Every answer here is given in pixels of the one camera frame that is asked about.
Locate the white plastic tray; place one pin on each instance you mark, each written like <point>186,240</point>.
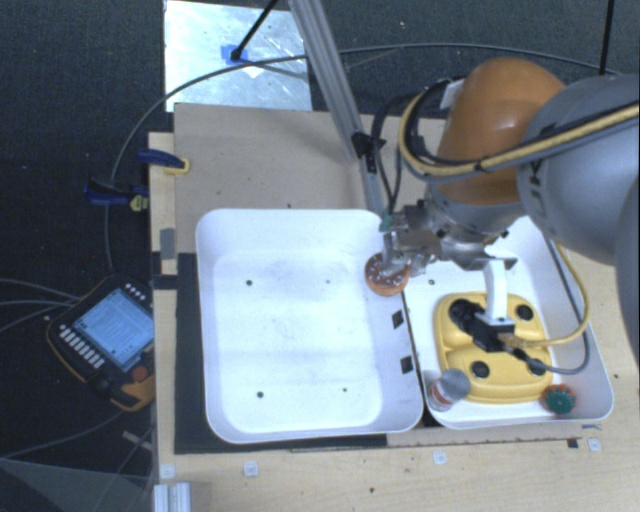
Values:
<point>295,330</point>
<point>570,310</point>

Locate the orange carrot with green top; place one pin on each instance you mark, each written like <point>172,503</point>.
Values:
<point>559,400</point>

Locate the brown sprinkled doughnut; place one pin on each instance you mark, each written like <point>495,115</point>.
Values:
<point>377,282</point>

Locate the small can with grey lid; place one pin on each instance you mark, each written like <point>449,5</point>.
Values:
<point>452,385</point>

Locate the brown cardboard board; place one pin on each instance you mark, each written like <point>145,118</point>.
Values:
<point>270,165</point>

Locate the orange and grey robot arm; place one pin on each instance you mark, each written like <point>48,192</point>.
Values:
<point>500,125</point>

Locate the black cylinder on white bracket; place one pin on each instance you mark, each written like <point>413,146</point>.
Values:
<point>492,320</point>

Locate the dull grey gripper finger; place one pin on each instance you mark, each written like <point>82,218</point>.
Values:
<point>391,257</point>
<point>418,265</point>

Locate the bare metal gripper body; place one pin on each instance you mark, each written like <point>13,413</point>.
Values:
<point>422,240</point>

